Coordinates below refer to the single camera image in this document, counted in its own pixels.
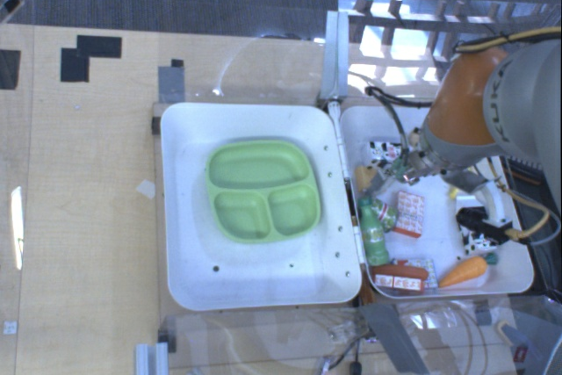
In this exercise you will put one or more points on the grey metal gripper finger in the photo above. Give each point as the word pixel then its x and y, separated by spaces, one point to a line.
pixel 374 184
pixel 386 169

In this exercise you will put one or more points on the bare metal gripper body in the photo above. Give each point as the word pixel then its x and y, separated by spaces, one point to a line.
pixel 422 169

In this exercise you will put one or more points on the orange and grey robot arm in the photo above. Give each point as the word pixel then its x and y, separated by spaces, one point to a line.
pixel 465 101

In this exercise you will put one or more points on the tan toy bread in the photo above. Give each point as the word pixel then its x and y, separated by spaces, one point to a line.
pixel 364 176

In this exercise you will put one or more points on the small bottle with red label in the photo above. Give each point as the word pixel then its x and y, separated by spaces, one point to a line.
pixel 388 214

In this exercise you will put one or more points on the small yellow object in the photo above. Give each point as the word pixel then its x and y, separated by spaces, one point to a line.
pixel 453 192

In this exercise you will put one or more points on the white carton with orange print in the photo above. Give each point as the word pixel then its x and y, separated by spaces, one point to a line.
pixel 409 213

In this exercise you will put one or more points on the green plastic bottle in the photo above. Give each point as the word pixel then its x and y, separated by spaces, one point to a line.
pixel 374 237

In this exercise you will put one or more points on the thin black and white rod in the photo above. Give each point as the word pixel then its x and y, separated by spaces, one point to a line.
pixel 339 136

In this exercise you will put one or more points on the white plastic tray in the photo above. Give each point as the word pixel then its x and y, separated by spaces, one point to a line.
pixel 439 246
pixel 193 259

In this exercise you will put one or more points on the flat orange print packet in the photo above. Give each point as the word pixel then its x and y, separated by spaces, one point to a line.
pixel 397 283

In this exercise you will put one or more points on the white and orange print box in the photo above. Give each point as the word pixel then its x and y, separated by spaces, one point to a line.
pixel 431 272

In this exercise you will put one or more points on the orange carrot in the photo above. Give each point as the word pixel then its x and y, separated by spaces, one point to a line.
pixel 463 272

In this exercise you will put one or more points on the green divided plate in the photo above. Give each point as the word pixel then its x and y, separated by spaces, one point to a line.
pixel 259 171

